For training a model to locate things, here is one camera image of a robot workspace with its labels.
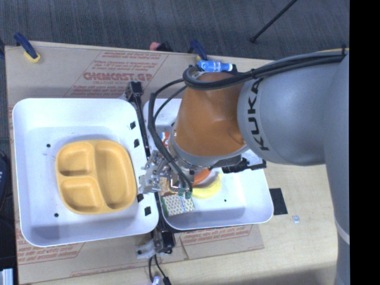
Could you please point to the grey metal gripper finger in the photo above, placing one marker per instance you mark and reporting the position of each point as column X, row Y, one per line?
column 149, row 184
column 155, row 161

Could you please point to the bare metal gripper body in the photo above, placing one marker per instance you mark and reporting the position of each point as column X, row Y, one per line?
column 175, row 177

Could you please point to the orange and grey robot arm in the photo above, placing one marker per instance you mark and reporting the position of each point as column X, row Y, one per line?
column 285, row 111

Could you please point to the orange white blue packet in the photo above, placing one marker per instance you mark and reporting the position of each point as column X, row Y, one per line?
column 165, row 139

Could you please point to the yellow patterned carton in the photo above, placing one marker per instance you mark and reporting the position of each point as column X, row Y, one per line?
column 178, row 205

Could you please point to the yellow banana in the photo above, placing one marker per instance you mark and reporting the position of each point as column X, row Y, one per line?
column 207, row 191

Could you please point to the orange divided plate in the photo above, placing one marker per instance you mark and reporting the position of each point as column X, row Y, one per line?
column 95, row 177

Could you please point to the white plastic tray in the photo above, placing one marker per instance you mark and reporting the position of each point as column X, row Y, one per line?
column 38, row 165
column 243, row 200

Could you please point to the brown cardboard board red print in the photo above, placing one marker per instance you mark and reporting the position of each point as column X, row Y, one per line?
column 98, row 70

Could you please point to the clear plastic bottle blue label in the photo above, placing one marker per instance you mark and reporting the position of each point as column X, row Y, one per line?
column 213, row 65

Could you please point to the black cylinder on white bracket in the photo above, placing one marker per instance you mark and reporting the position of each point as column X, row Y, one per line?
column 237, row 167

